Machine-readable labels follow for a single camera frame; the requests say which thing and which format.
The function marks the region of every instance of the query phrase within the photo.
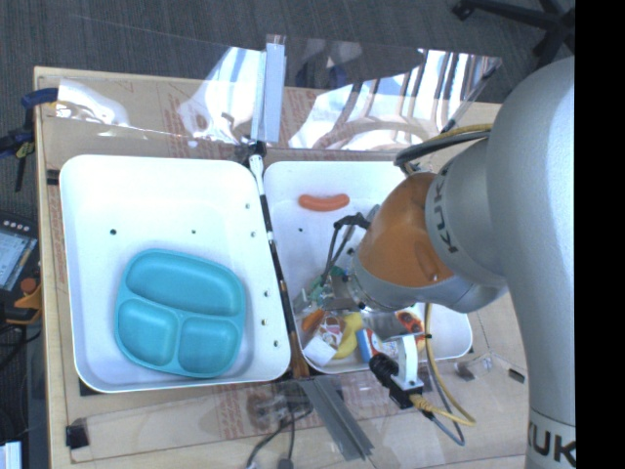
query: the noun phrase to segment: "black clip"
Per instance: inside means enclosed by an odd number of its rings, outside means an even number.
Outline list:
[[[83,448],[89,445],[85,419],[78,418],[70,425],[65,426],[65,445],[69,449]]]
[[[40,89],[21,98],[21,105],[26,109],[25,120],[21,128],[9,131],[9,134],[0,138],[0,158],[15,156],[18,164],[18,176],[16,178],[16,192],[21,190],[23,173],[26,167],[26,157],[35,151],[33,134],[33,111],[38,105],[52,103],[57,100],[59,89]]]

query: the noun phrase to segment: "office chair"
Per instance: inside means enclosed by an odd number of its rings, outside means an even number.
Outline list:
[[[554,59],[562,44],[575,54],[575,7],[564,11],[556,0],[539,1],[544,12],[492,0],[460,0],[451,12],[464,21],[475,9],[480,9],[546,30],[544,38],[532,49],[538,57],[536,69],[539,69]]]

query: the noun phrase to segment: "toy sausage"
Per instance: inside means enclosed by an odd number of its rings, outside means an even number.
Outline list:
[[[302,330],[308,332],[313,328],[317,328],[323,320],[323,317],[325,317],[325,311],[322,309],[317,309],[313,313],[310,313],[302,321]]]
[[[335,194],[333,196],[312,196],[311,194],[301,194],[298,198],[301,207],[316,212],[331,212],[339,210],[350,203],[350,197],[345,193]]]

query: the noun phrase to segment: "blue divided plate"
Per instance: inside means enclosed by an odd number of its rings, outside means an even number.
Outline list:
[[[115,340],[143,366],[216,377],[236,360],[245,306],[245,289],[225,266],[181,252],[145,250],[124,270]]]

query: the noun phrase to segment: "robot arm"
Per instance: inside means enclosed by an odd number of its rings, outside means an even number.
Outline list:
[[[370,310],[469,313],[510,291],[529,375],[527,469],[575,467],[574,59],[526,78],[490,136],[385,200],[354,256]]]

